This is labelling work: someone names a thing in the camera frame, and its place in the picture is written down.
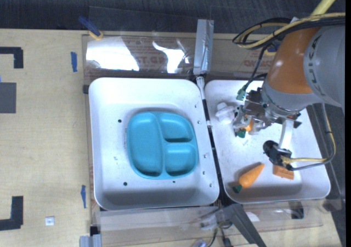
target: blue divided plate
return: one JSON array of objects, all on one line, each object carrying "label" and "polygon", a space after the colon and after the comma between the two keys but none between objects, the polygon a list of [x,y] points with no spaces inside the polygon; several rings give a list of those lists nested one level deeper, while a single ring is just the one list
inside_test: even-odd
[{"label": "blue divided plate", "polygon": [[143,112],[127,128],[127,151],[133,170],[150,179],[174,179],[193,172],[198,150],[191,123],[179,114]]}]

